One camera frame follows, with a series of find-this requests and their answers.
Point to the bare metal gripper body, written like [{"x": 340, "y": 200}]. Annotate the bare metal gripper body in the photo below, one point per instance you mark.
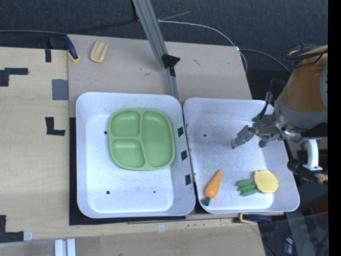
[{"x": 270, "y": 128}]

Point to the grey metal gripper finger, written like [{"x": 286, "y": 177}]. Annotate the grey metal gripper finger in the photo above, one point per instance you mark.
[
  {"x": 263, "y": 143},
  {"x": 242, "y": 136}
]

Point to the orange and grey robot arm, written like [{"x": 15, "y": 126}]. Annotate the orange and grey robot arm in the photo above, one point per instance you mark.
[{"x": 303, "y": 95}]

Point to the white plastic tray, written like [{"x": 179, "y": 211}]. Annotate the white plastic tray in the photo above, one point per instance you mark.
[
  {"x": 226, "y": 156},
  {"x": 128, "y": 191}
]

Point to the yellow round toy biscuit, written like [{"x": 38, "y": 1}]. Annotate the yellow round toy biscuit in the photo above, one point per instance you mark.
[{"x": 266, "y": 181}]

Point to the green toy beans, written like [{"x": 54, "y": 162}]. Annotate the green toy beans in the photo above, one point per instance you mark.
[{"x": 246, "y": 187}]

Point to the orange toy carrot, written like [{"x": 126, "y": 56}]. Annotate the orange toy carrot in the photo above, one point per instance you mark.
[{"x": 214, "y": 187}]

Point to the pale wood board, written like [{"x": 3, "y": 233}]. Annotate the pale wood board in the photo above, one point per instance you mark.
[{"x": 207, "y": 73}]

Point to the green divided plate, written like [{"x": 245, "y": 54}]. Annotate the green divided plate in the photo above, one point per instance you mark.
[{"x": 157, "y": 137}]

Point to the black cylinder on white bracket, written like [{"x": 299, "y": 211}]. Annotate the black cylinder on white bracket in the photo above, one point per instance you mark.
[{"x": 312, "y": 153}]

